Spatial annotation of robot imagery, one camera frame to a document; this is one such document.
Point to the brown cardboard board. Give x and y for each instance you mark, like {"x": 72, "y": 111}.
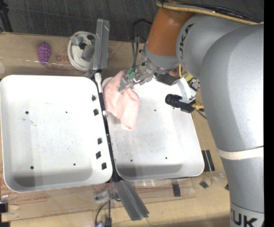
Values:
{"x": 56, "y": 204}

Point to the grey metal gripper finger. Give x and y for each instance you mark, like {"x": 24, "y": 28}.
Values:
{"x": 123, "y": 86}

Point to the black cylinder on white bracket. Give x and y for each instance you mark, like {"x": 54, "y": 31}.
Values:
{"x": 178, "y": 101}

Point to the white plastic tray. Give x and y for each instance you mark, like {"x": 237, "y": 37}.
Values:
{"x": 52, "y": 136}
{"x": 156, "y": 141}

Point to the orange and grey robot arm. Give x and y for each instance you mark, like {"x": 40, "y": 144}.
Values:
{"x": 231, "y": 79}

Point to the pink cloth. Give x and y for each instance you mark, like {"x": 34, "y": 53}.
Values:
{"x": 122, "y": 105}

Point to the thin black and white rod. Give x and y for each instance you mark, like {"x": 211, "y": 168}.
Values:
{"x": 106, "y": 129}

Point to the purple grapes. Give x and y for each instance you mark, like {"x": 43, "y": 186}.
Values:
{"x": 44, "y": 52}

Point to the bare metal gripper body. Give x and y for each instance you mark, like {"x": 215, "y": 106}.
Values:
{"x": 144, "y": 72}

